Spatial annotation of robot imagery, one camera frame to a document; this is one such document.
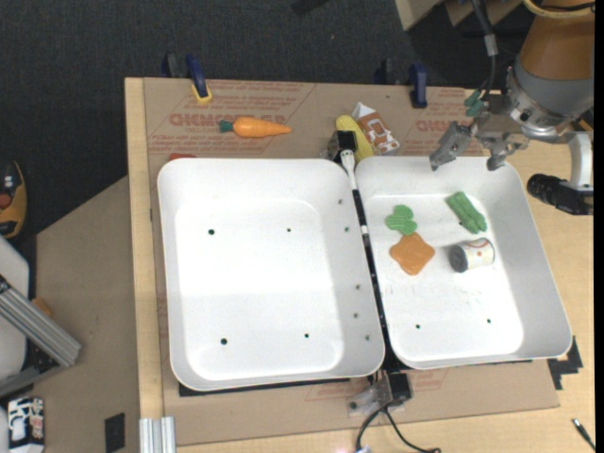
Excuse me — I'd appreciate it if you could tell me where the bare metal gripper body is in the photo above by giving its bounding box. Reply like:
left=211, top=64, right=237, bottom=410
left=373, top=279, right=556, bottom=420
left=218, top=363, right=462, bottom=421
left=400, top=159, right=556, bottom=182
left=470, top=70, right=595, bottom=150

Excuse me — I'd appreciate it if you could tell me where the green asparagus bundle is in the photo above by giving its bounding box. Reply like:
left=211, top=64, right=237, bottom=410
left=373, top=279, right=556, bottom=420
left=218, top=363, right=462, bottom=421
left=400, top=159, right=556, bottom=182
left=445, top=191, right=489, bottom=235

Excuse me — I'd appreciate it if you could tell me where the white and orange carton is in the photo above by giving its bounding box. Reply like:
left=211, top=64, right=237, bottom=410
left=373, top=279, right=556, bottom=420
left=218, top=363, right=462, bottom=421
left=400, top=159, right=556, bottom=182
left=351, top=101, right=402, bottom=157

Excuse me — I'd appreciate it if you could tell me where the yellow corn cob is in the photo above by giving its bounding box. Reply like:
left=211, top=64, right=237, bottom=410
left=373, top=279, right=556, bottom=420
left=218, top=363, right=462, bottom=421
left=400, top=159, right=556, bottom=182
left=334, top=114, right=375, bottom=160

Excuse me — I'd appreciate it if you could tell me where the small white can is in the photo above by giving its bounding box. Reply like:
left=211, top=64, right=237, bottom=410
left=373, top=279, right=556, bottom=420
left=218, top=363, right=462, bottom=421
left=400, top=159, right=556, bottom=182
left=447, top=236, right=495, bottom=274

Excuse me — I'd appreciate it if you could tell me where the flat orange and green carrot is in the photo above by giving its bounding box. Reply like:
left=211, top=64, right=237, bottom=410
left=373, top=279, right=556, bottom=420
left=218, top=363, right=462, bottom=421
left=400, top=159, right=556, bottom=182
left=384, top=204, right=437, bottom=277

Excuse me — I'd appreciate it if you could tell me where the thin black and white rod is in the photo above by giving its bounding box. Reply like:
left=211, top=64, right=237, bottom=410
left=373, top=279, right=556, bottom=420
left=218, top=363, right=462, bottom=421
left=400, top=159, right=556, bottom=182
left=340, top=149, right=392, bottom=373

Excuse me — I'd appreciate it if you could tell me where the white plastic tray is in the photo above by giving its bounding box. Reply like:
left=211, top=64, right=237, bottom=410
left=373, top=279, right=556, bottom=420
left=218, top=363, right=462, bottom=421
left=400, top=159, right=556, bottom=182
left=353, top=155, right=574, bottom=372
left=156, top=157, right=387, bottom=393

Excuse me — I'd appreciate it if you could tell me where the brown cardboard board red print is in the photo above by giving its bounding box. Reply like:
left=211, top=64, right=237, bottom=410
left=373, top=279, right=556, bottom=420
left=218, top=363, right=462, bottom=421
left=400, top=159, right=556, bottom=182
left=143, top=76, right=562, bottom=446

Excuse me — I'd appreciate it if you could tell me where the black and white carton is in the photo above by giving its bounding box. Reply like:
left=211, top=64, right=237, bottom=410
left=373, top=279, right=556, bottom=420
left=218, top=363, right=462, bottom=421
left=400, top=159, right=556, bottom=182
left=6, top=395, right=46, bottom=453

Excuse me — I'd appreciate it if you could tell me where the black cylinder on white bracket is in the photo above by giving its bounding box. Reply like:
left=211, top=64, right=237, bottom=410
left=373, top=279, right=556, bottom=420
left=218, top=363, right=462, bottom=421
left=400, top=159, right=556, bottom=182
left=526, top=132, right=596, bottom=216

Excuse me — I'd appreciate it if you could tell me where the black block with thin wires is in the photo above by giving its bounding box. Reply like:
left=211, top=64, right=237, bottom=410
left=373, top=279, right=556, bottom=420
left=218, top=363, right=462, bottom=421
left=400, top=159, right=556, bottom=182
left=385, top=370, right=415, bottom=406
left=328, top=129, right=358, bottom=154

